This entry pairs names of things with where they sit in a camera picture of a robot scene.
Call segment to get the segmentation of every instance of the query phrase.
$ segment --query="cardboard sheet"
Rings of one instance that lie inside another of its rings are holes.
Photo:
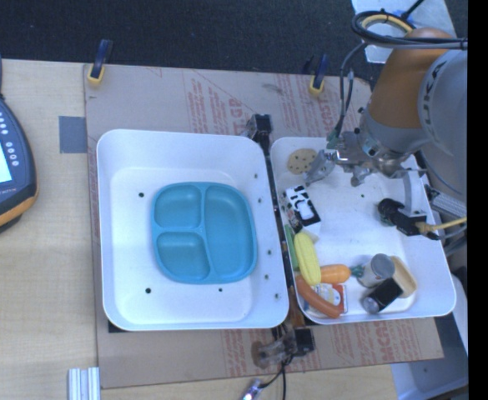
[[[240,134],[255,113],[273,123],[272,142],[285,136],[325,137],[339,117],[340,85],[325,79],[324,92],[309,94],[303,75],[221,72],[108,65],[103,81],[84,91],[92,216],[98,365],[102,388],[121,388],[276,373],[253,363],[252,345],[274,338],[265,330],[123,332],[108,323],[101,291],[98,186],[95,149],[115,128],[166,132]],[[370,88],[355,79],[344,129],[358,124],[357,109]],[[316,349],[296,358],[287,372],[350,368],[442,358],[433,318],[313,326]]]

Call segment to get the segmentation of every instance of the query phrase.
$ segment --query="black floor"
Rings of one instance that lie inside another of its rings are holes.
[[[468,0],[445,2],[467,37]],[[107,38],[111,63],[277,73],[300,73],[312,54],[328,53],[337,75],[360,42],[353,15],[350,0],[0,0],[0,51],[89,63]],[[353,67],[371,82],[380,65],[360,54]]]

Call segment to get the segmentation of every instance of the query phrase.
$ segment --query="white tray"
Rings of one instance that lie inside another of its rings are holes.
[[[289,155],[300,148],[313,148],[318,152],[325,145],[326,141],[320,137],[283,137],[275,141],[271,159],[278,194],[286,188],[304,184],[301,175],[289,172]],[[407,163],[411,168],[417,168],[413,157]],[[418,288],[412,296],[396,299],[378,314],[368,314],[360,304],[368,290],[351,277],[345,283],[346,314],[338,319],[316,317],[310,313],[306,313],[307,317],[319,324],[339,324],[450,313],[455,307],[455,287],[440,241],[422,236],[407,237],[380,221],[377,204],[383,198],[405,203],[403,181],[375,173],[358,187],[352,187],[350,179],[351,174],[337,166],[328,177],[306,188],[322,219],[319,240],[314,244],[320,265],[343,263],[350,267],[366,263],[376,253],[396,255],[412,272]],[[420,195],[421,210],[428,214],[427,222],[435,223],[421,180],[419,185],[414,185],[413,194]],[[288,223],[284,213],[281,214],[283,223]],[[299,295],[298,301],[303,306]]]
[[[118,129],[98,141],[103,307],[128,331],[272,328],[289,299],[268,173],[246,137]],[[162,274],[149,211],[155,193],[182,182],[225,183],[248,200],[257,263],[238,282],[187,284]]]

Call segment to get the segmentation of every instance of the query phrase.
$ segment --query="white cable connector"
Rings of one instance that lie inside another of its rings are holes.
[[[100,400],[99,368],[89,367],[68,371],[68,400]]]

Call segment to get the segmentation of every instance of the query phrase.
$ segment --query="carrot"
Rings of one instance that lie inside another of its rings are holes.
[[[297,287],[297,292],[303,297],[303,299],[309,303],[311,307],[316,308],[318,311],[325,314],[330,318],[338,318],[342,310],[323,299],[314,289],[304,280],[301,275],[295,278],[295,286]]]
[[[322,283],[344,283],[351,277],[351,270],[347,265],[343,263],[331,263],[329,265],[322,265],[321,282]]]

